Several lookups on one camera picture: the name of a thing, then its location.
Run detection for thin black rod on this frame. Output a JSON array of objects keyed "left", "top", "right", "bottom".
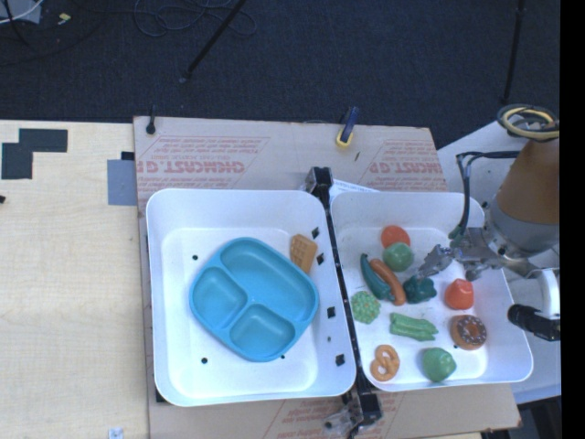
[{"left": 319, "top": 185, "right": 372, "bottom": 411}]

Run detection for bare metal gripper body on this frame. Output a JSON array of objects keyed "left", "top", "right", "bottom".
[{"left": 449, "top": 226, "right": 538, "bottom": 284}]

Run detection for brown cardboard board red print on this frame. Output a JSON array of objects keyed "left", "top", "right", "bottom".
[{"left": 132, "top": 115, "right": 524, "bottom": 439}]

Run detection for white paper sheet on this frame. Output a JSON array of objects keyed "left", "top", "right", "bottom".
[{"left": 329, "top": 178, "right": 381, "bottom": 198}]

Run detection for tan waffle biscuit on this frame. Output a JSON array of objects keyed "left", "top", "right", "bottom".
[{"left": 289, "top": 233, "right": 319, "bottom": 275}]

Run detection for orange round toy fruit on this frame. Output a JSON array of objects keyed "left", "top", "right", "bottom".
[{"left": 379, "top": 224, "right": 412, "bottom": 250}]

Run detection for green toy grapes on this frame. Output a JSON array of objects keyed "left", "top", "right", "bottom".
[{"left": 349, "top": 290, "right": 382, "bottom": 326}]

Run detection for orange toy pretzel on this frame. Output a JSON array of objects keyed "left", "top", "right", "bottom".
[{"left": 369, "top": 344, "right": 401, "bottom": 382}]

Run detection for blue divided plate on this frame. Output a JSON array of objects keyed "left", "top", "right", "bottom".
[{"left": 187, "top": 236, "right": 321, "bottom": 364}]

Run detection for brown sprinkled toy doughnut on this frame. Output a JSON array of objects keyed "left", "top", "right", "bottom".
[{"left": 449, "top": 314, "right": 489, "bottom": 352}]

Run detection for black cylinder on white bracket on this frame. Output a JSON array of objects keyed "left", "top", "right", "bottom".
[{"left": 506, "top": 267, "right": 561, "bottom": 343}]

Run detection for dark green toy broccoli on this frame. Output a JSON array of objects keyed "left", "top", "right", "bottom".
[{"left": 401, "top": 274, "right": 438, "bottom": 305}]

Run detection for black block with wires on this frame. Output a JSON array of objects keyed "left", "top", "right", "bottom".
[
  {"left": 303, "top": 166, "right": 335, "bottom": 197},
  {"left": 350, "top": 387, "right": 383, "bottom": 430}
]

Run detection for green toy beans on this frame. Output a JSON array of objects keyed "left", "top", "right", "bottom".
[{"left": 388, "top": 312, "right": 440, "bottom": 342}]

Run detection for orange toy sausage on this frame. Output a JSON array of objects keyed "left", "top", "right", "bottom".
[{"left": 368, "top": 258, "right": 408, "bottom": 307}]

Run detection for white plastic tray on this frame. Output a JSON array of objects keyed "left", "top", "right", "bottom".
[
  {"left": 329, "top": 191, "right": 536, "bottom": 393},
  {"left": 144, "top": 187, "right": 358, "bottom": 408}
]

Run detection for dark green toy pepper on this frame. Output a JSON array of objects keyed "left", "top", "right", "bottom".
[{"left": 358, "top": 252, "right": 396, "bottom": 303}]

